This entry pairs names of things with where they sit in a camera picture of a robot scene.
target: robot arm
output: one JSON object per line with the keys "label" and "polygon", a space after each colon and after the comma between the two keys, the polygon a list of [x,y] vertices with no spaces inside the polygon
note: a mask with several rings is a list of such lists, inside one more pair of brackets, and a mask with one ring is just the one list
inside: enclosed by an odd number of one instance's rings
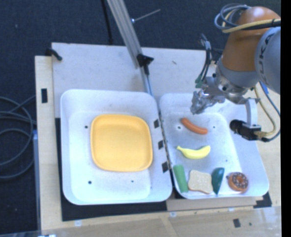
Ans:
{"label": "robot arm", "polygon": [[[231,23],[237,13],[238,20]],[[222,25],[217,23],[219,18],[224,21]],[[234,120],[230,127],[248,140],[260,139],[257,136],[260,126],[256,124],[256,103],[260,99],[246,99],[243,95],[259,81],[280,94],[280,22],[280,16],[265,7],[230,4],[221,10],[215,25],[230,35],[212,77],[206,77],[204,67],[196,80],[196,87],[201,90],[194,92],[193,114],[200,114],[205,108],[226,99],[244,104],[247,122]],[[204,36],[202,41],[206,52],[210,52],[210,43]]]}

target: black carpet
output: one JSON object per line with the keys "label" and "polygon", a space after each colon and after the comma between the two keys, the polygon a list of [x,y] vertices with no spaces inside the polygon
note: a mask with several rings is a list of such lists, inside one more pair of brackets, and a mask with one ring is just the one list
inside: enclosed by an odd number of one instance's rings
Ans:
{"label": "black carpet", "polygon": [[[265,6],[281,15],[281,0],[125,0],[132,18],[161,10],[135,23],[141,46],[181,49],[202,49],[197,43],[201,33],[213,47],[223,48],[227,35],[214,26],[213,20],[224,5],[232,2]],[[123,45],[108,12],[114,45]],[[35,95],[34,56],[45,55],[52,42],[107,44],[100,0],[0,0],[0,96],[22,103]],[[0,100],[0,111],[13,107]],[[25,109],[36,120],[35,99]],[[0,132],[16,127],[27,132],[30,128],[26,122],[0,120]],[[14,131],[0,136],[0,162],[17,155],[27,139],[24,133]],[[0,166],[0,175],[18,173],[32,157],[30,144],[16,161]],[[18,178],[0,180],[0,234],[36,229],[32,166]]]}

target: white tray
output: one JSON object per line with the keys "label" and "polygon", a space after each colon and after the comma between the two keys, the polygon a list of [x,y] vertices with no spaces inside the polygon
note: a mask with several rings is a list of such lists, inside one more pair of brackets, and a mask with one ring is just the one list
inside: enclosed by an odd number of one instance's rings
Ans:
{"label": "white tray", "polygon": [[[62,179],[65,197],[73,204],[118,204],[166,200],[172,191],[157,102],[144,92],[71,89],[61,97]],[[153,162],[138,172],[110,172],[98,168],[90,152],[90,125],[100,114],[126,114],[149,125]]]}
{"label": "white tray", "polygon": [[[171,167],[176,164],[183,165],[187,181],[189,171],[192,169],[211,174],[215,168],[224,167],[225,173],[218,196],[214,192],[209,195],[196,191],[181,193],[175,182],[177,191],[187,199],[257,197],[267,193],[268,178],[256,142],[243,139],[229,128],[230,121],[233,119],[247,120],[244,105],[236,105],[226,100],[223,104],[207,108],[202,114],[192,115],[190,112],[192,96],[192,93],[171,93],[160,99],[161,117]],[[199,126],[208,128],[208,134],[200,135],[189,131],[180,122],[180,119],[184,117]],[[210,145],[211,152],[203,159],[192,160],[184,157],[176,149],[178,145],[192,149]],[[243,172],[249,178],[249,188],[245,193],[235,192],[228,186],[225,176],[235,171]]]}

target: black clamp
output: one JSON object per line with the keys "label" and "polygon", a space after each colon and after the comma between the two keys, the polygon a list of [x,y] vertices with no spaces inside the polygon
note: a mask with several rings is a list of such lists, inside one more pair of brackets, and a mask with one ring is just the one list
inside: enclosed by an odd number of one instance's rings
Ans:
{"label": "black clamp", "polygon": [[241,135],[247,140],[258,140],[259,138],[254,132],[261,131],[261,127],[247,127],[246,124],[244,121],[234,119],[230,122],[230,128],[234,133]]}
{"label": "black clamp", "polygon": [[45,55],[46,56],[54,55],[57,60],[59,60],[59,61],[62,60],[62,57],[53,48],[50,48],[50,47],[46,49]]}
{"label": "black clamp", "polygon": [[138,54],[136,57],[140,67],[143,67],[144,73],[146,75],[150,74],[148,65],[154,60],[152,57],[145,56],[143,54]]}

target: toy food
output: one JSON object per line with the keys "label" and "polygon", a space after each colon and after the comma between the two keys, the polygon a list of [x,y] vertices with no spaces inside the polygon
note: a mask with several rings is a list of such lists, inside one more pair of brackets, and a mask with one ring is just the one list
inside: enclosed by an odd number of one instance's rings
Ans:
{"label": "toy food", "polygon": [[198,134],[207,134],[208,129],[204,127],[197,126],[195,124],[192,124],[187,118],[182,118],[181,123],[192,132],[198,133]]}
{"label": "toy food", "polygon": [[180,164],[175,165],[173,167],[173,170],[174,170],[174,174],[175,174],[180,192],[188,192],[188,186],[187,186],[184,166],[180,165]]}
{"label": "toy food", "polygon": [[222,168],[222,167],[215,168],[211,174],[212,187],[213,187],[214,193],[216,193],[216,194],[219,193],[222,179],[223,179],[223,175],[224,175],[224,168]]}
{"label": "toy food", "polygon": [[241,172],[233,172],[227,178],[230,188],[235,191],[244,192],[249,186],[248,178]]}
{"label": "toy food", "polygon": [[197,150],[193,150],[193,149],[182,148],[181,146],[177,146],[177,149],[180,150],[183,153],[183,155],[189,159],[202,159],[210,153],[211,147],[204,146]]}
{"label": "toy food", "polygon": [[209,173],[191,170],[189,172],[188,189],[210,194],[213,191]]}

